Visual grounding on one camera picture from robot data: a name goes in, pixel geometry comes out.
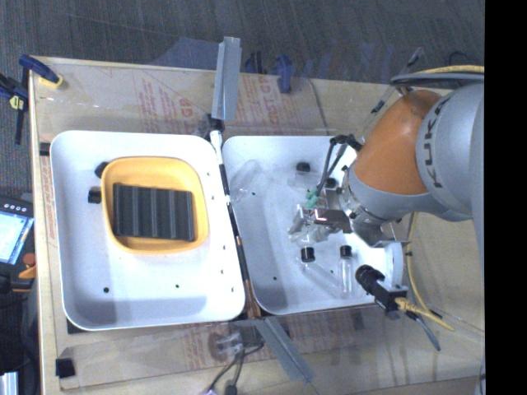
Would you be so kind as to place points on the white plastic tray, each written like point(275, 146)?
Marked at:
point(267, 261)
point(144, 286)

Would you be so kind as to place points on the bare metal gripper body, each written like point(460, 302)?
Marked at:
point(334, 219)

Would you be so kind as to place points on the clear plastic bottle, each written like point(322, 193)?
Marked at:
point(300, 237)

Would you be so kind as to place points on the orange bowl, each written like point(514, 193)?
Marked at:
point(156, 171)

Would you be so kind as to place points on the black cylinder on white bracket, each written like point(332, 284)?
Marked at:
point(381, 288)

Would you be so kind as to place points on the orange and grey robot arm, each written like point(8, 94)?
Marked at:
point(411, 150)

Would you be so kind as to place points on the thin black and white rod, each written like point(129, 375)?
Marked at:
point(230, 216)

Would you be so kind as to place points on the black ribbed block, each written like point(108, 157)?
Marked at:
point(152, 212)

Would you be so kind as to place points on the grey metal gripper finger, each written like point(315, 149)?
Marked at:
point(319, 232)
point(302, 216)

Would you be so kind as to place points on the brown cardboard board, red print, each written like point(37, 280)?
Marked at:
point(123, 93)

